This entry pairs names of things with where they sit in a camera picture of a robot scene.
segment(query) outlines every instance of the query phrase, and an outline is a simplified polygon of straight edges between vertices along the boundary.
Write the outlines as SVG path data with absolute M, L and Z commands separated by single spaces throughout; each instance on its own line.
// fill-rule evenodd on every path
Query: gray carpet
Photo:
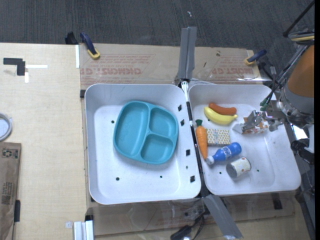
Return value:
M 312 0 L 0 0 L 0 42 L 65 44 L 72 31 L 94 43 L 179 46 L 196 26 L 196 46 L 267 50 L 279 72 L 296 51 L 282 33 Z M 292 31 L 315 27 L 315 6 Z

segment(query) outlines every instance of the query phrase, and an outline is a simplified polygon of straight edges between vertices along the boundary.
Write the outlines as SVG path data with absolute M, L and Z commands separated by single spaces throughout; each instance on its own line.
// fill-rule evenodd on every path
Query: white plastic tray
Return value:
M 201 188 L 199 169 L 183 91 L 172 84 L 94 84 L 85 92 L 88 185 L 100 204 L 184 200 Z M 147 164 L 117 153 L 113 134 L 127 102 L 140 100 L 175 115 L 178 139 L 163 164 Z
M 252 110 L 260 111 L 260 102 L 270 91 L 267 86 L 260 84 L 196 84 L 189 89 L 194 125 L 195 120 L 201 119 L 205 128 L 229 130 L 231 142 L 241 145 L 240 156 L 247 157 L 252 167 L 248 173 L 232 179 L 226 171 L 226 164 L 239 156 L 213 165 L 208 165 L 201 157 L 205 184 L 213 194 L 229 196 L 293 191 L 300 186 L 301 175 L 284 125 L 273 132 L 267 130 L 259 134 L 240 134 L 232 130 L 235 124 L 243 123 L 243 117 L 248 117 Z M 204 107 L 210 102 L 236 107 L 237 119 L 228 126 L 208 121 Z M 208 156 L 214 155 L 217 149 L 209 146 Z

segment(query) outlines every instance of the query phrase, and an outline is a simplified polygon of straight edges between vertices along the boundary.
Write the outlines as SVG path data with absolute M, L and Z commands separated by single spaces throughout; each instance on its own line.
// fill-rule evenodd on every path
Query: blue clamp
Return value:
M 92 43 L 90 37 L 85 32 L 81 32 L 80 37 L 82 39 L 82 42 L 84 42 L 86 44 L 86 47 L 88 49 L 87 51 L 88 51 L 88 54 L 90 55 L 90 57 L 94 60 L 99 59 L 100 53 L 94 47 L 94 44 Z
M 255 61 L 259 60 L 265 54 L 267 54 L 267 50 L 258 51 L 253 56 L 245 58 L 244 64 L 246 64 L 247 66 L 251 66 L 255 63 Z

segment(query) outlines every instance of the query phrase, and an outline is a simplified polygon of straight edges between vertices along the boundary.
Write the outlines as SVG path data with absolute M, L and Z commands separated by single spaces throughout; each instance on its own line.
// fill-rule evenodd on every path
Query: white can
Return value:
M 233 179 L 238 178 L 239 176 L 249 172 L 250 170 L 251 163 L 244 156 L 226 165 L 226 172 Z

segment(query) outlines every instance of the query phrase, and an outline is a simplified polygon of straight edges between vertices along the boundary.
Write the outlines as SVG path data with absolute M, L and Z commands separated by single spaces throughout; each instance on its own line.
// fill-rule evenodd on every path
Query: brown paper bag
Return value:
M 12 240 L 21 144 L 0 142 L 0 240 Z

